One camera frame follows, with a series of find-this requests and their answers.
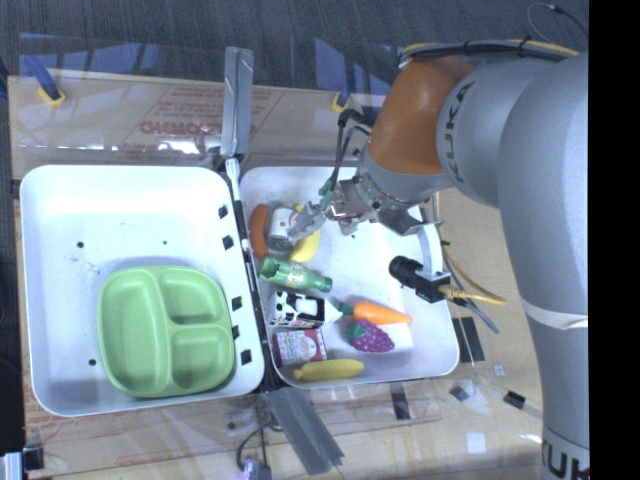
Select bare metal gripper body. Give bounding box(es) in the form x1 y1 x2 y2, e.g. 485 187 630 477
324 174 384 236

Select white can with orange print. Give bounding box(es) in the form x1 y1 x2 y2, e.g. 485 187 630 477
267 206 302 252

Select yellow banana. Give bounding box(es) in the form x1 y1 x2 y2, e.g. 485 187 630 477
292 358 366 383
288 202 322 265

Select orange-red toy sausage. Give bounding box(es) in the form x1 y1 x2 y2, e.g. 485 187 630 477
248 203 272 260

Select green plastic bottle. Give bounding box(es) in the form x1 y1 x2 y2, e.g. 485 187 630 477
258 256 334 293

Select white plastic tray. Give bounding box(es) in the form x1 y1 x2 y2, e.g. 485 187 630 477
18 163 266 418
238 165 461 390

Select thin black and white rod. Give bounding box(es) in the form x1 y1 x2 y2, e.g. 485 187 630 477
224 156 274 394

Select black and white carton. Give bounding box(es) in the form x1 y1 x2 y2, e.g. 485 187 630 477
268 290 327 329

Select orange carrot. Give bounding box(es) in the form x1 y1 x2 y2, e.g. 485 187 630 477
338 300 413 326

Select pink and white carton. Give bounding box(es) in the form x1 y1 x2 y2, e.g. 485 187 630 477
272 328 329 368

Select purple grapes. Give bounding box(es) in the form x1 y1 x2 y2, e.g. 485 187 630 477
344 319 396 354

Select green divided plate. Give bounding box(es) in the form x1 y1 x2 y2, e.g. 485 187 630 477
97 265 236 399

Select brown cardboard board red print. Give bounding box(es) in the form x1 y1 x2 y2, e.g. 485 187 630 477
7 73 461 474

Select black cylinder on white bracket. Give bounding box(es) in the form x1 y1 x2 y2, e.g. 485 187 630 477
388 220 452 304

